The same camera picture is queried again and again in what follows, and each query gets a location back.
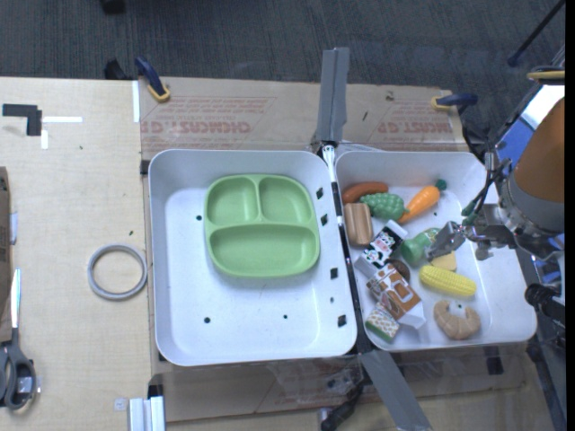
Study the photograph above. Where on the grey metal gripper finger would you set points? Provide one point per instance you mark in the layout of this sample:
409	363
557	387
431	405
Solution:
483	252
444	240

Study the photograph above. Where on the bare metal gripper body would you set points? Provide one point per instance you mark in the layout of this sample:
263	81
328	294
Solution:
494	229

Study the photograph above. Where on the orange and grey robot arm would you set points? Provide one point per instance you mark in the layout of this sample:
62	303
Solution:
539	164

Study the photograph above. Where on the green toy bottle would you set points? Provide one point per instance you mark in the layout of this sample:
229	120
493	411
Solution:
414	247

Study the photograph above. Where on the yellow toy corn cob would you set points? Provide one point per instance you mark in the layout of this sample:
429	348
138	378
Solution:
447	281

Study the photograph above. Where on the orange toy carrot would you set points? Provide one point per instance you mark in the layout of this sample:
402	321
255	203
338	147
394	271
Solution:
422	201

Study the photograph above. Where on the brown toy doughnut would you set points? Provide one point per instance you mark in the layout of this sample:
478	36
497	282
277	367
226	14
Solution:
402	267

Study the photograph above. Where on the white plastic tray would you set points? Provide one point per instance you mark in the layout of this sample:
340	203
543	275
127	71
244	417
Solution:
251	312
498	303

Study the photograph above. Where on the white cow print carton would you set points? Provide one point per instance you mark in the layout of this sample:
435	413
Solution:
382	245

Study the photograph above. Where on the green toy grapes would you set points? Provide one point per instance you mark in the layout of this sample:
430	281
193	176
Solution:
385	204

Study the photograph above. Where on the brown and white carton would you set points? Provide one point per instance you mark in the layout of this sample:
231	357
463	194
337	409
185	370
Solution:
397	296

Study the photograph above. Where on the tan toy croissant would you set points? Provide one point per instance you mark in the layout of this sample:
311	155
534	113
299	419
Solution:
456	323

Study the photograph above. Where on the tan toy bread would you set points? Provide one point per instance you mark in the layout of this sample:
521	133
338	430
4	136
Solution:
358	225

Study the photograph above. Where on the orange-red toy sausage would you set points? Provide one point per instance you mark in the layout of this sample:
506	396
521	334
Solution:
361	190

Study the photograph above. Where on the green and orange packet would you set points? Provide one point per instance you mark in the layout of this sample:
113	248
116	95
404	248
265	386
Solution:
382	325

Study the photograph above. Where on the green divided plate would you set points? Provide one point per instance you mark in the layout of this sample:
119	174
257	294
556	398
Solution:
262	245

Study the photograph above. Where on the brown cardboard board red print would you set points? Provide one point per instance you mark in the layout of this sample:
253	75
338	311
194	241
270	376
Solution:
233	124

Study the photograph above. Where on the white tape roll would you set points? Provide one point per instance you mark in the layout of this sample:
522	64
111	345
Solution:
92	281

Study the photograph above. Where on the black cylinder on white bracket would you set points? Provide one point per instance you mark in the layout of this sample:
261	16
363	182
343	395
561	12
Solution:
541	296

